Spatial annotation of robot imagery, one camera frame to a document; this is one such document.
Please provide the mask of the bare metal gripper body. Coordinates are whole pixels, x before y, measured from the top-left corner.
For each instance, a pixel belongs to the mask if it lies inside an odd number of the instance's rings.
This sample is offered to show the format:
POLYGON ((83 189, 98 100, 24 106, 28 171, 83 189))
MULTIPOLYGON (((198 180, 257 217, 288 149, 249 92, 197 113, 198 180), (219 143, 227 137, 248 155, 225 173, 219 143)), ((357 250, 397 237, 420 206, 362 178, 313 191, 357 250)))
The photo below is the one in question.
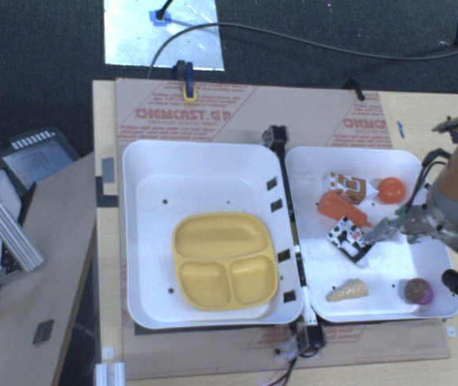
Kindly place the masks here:
POLYGON ((411 243, 421 236, 442 241, 458 253, 458 203, 438 207, 435 203, 424 203, 401 207, 396 213, 399 231, 408 236, 411 243))

